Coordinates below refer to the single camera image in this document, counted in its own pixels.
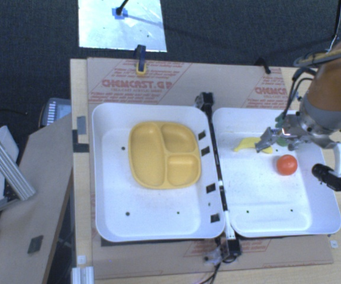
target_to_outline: blue tape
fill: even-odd
[[[115,19],[122,20],[128,17],[128,11],[123,8],[121,15],[117,15],[117,7],[111,9],[112,15],[114,16]]]

